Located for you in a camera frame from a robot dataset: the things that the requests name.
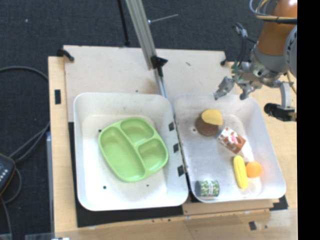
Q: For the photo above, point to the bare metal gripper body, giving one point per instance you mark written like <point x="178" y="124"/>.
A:
<point x="262" y="79"/>

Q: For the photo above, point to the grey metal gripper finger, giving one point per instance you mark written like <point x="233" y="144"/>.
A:
<point x="246" y="91"/>
<point x="224" y="87"/>

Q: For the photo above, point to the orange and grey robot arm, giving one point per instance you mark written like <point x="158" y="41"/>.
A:
<point x="272" y="39"/>

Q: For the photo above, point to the yellow toy food slice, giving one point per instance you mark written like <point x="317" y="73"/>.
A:
<point x="212" y="117"/>

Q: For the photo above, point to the brown round biscuit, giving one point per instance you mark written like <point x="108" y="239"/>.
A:
<point x="205" y="129"/>

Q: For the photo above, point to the brown and white carton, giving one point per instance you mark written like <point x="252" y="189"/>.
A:
<point x="231" y="139"/>

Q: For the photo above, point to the white plastic tray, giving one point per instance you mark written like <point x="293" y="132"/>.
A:
<point x="210" y="159"/>
<point x="92" y="184"/>

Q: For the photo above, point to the thin black and white rod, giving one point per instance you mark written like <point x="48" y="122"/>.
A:
<point x="182" y="152"/>

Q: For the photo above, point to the orange ball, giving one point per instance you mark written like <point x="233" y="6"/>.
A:
<point x="254" y="169"/>

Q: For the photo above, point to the yellow banana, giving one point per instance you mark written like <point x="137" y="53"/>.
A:
<point x="240" y="172"/>

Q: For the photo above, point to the green and white can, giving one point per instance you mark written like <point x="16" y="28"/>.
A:
<point x="208" y="189"/>

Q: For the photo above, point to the pale wood board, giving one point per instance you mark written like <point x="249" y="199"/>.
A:
<point x="110" y="71"/>

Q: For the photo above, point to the green divided plate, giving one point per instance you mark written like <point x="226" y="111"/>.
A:
<point x="117" y="149"/>

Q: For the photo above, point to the black cylinder on white bracket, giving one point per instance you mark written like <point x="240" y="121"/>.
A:
<point x="277" y="111"/>

